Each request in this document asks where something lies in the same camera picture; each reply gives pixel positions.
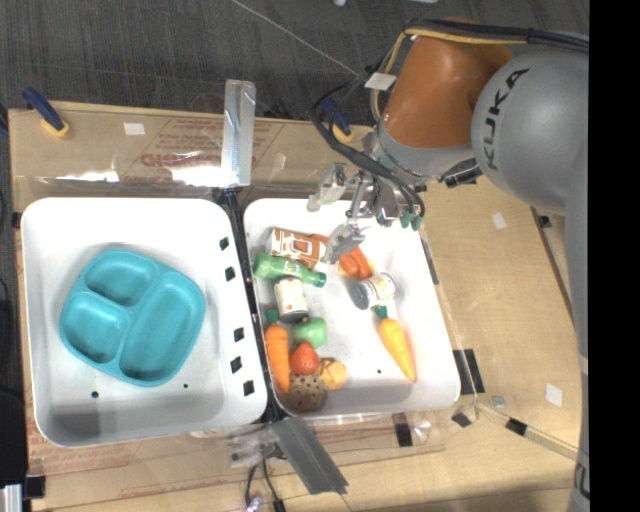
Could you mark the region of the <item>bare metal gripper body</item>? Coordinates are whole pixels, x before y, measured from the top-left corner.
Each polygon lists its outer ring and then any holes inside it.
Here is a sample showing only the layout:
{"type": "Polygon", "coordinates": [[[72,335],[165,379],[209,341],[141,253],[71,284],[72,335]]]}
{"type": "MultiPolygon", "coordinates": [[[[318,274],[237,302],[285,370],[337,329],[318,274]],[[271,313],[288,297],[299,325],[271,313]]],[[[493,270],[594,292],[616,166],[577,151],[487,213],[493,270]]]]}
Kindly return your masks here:
{"type": "Polygon", "coordinates": [[[347,218],[356,222],[373,219],[380,226],[391,226],[398,222],[401,226],[413,226],[416,219],[415,207],[406,197],[406,189],[394,184],[390,179],[371,172],[359,170],[347,180],[353,192],[347,218]]]}

